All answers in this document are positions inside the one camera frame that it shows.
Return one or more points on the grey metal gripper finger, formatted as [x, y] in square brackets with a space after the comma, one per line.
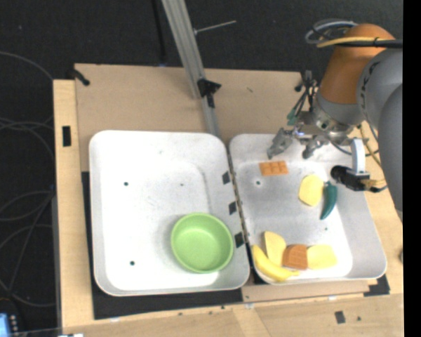
[310, 149]
[278, 143]

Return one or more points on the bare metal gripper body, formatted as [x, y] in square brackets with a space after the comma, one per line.
[319, 126]

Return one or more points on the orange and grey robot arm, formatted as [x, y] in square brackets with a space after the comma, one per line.
[368, 83]

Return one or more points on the orange biscuit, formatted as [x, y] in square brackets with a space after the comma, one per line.
[273, 168]

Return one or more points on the yellow toy slice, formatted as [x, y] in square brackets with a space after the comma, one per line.
[310, 190]

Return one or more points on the green chili pepper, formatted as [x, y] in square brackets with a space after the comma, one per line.
[329, 200]

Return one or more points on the white plastic tray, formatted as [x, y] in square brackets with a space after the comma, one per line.
[144, 195]
[277, 209]

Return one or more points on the pale yellow toy wedge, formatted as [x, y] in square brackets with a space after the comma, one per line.
[275, 246]

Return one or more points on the yellow toy cheese block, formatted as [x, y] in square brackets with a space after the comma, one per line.
[321, 256]

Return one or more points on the orange toy waffle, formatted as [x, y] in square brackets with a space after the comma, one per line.
[295, 256]

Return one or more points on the yellow banana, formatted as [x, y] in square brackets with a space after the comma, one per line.
[268, 267]

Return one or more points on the green bowl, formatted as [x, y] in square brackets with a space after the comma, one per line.
[201, 242]

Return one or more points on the pale wood board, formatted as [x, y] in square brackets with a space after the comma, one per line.
[144, 100]

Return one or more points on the black cylinder on white bracket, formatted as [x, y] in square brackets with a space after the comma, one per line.
[352, 174]

